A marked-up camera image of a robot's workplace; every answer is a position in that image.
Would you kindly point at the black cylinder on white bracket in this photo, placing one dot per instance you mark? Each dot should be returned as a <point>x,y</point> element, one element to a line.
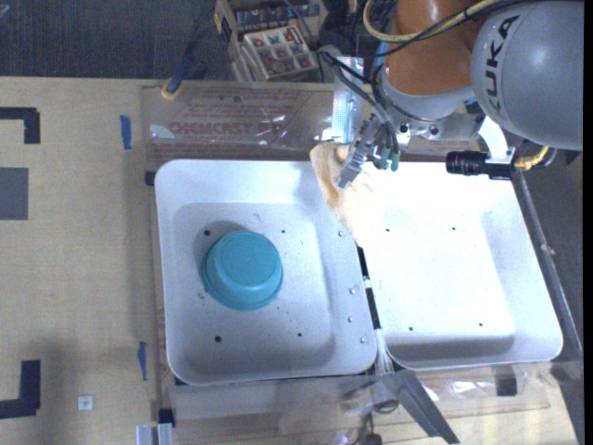
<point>465,162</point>

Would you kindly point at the small white square piece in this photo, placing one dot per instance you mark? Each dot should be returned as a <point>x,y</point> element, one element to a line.
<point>85,402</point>

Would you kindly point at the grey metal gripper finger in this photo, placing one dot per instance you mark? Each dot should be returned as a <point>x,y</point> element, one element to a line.
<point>348,172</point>

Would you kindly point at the pale orange cloth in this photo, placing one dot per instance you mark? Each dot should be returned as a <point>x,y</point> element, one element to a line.
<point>331,188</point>

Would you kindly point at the brown cardboard box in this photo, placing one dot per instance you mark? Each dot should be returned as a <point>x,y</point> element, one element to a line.
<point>273,49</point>

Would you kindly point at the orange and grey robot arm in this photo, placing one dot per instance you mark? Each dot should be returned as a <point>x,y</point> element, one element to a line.
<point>523,63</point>

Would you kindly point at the teal bowl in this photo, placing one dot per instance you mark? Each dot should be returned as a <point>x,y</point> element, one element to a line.
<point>243,269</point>

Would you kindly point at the white plastic tray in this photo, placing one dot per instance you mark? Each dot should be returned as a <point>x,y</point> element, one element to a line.
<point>454,285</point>
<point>259,341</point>

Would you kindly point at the thin black and white rod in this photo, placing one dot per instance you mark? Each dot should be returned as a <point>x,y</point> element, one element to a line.
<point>370,301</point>

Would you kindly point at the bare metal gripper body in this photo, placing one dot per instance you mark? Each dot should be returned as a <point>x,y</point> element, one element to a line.
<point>419,129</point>

